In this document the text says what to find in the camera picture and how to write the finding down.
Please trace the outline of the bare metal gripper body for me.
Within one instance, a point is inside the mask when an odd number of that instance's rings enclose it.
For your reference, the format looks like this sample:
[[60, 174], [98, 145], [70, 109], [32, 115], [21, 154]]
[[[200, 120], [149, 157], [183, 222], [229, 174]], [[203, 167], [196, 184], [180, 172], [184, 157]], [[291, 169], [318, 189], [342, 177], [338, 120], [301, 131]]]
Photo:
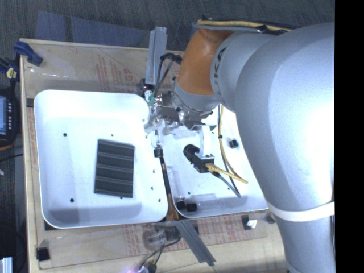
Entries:
[[185, 104], [177, 93], [162, 93], [156, 104], [155, 115], [171, 126], [173, 123], [185, 126], [188, 130], [199, 130], [202, 120], [212, 114], [211, 110], [201, 111]]

